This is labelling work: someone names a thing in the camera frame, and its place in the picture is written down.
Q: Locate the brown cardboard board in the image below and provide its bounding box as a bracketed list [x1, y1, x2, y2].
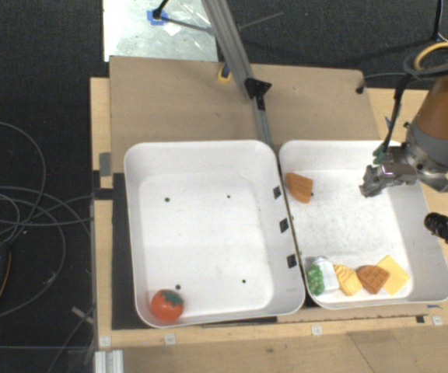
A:
[109, 55, 429, 329]

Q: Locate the white plastic tray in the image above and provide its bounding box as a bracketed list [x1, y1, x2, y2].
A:
[278, 139, 448, 311]
[123, 139, 306, 329]

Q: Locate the brown waffle biscuit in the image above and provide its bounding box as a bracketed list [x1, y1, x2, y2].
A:
[355, 264, 391, 296]

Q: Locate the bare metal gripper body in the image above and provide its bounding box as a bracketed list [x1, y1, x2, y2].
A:
[377, 144, 448, 193]

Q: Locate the yellow ridged toy bread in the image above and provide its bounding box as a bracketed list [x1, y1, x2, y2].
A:
[333, 263, 364, 297]

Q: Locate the orange waffle biscuit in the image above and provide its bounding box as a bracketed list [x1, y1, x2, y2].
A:
[285, 172, 314, 204]

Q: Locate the yellow cheese slice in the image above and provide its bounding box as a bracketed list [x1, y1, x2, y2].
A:
[375, 254, 411, 296]

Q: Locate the white packet with green peas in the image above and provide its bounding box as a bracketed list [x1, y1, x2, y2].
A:
[305, 256, 341, 297]

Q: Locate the red toy tomato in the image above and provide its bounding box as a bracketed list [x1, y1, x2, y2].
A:
[149, 288, 185, 322]

